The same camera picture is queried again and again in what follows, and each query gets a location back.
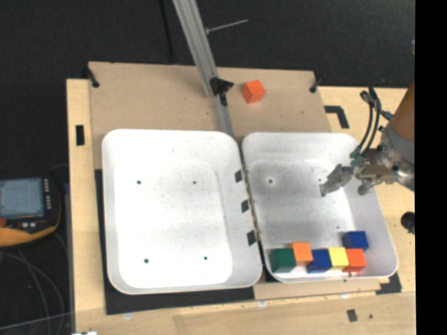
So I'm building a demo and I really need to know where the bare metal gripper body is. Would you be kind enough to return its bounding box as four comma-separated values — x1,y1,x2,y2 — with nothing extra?
351,144,416,192

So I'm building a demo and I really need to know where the yellow cube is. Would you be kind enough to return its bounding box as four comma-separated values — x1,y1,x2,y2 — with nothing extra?
328,246,350,271

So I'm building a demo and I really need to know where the green cube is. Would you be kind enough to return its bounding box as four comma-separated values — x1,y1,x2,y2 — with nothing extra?
268,248,298,274

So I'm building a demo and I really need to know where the brown cardboard board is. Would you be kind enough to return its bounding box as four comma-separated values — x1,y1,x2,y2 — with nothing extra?
87,61,382,302

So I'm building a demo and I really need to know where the blue cube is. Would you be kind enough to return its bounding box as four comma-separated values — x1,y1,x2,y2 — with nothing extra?
341,230,370,251
306,248,333,274

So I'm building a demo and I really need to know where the thin black and white rod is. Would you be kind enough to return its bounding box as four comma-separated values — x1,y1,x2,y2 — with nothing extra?
241,148,263,248

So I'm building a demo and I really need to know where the white plastic tray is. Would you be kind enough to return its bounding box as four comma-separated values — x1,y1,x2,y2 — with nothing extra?
101,128,264,296
240,131,400,285

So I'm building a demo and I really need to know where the orange cube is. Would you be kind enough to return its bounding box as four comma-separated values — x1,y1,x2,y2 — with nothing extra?
291,241,314,267
241,79,267,105
343,248,368,276

